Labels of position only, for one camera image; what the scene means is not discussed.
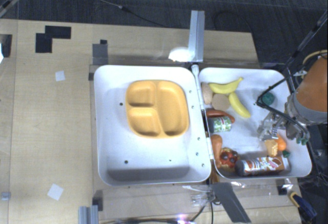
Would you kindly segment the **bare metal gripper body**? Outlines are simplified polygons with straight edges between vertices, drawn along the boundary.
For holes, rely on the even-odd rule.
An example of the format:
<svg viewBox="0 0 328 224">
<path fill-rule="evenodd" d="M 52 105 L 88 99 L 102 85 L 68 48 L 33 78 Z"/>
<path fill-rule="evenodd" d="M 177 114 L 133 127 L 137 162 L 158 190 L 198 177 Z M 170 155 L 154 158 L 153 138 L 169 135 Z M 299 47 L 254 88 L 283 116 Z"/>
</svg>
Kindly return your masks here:
<svg viewBox="0 0 328 224">
<path fill-rule="evenodd" d="M 270 112 L 262 121 L 257 129 L 258 138 L 261 141 L 278 140 L 278 131 L 285 130 L 286 137 L 296 142 L 308 141 L 308 130 L 300 123 L 287 119 L 287 116 L 281 116 Z"/>
</svg>

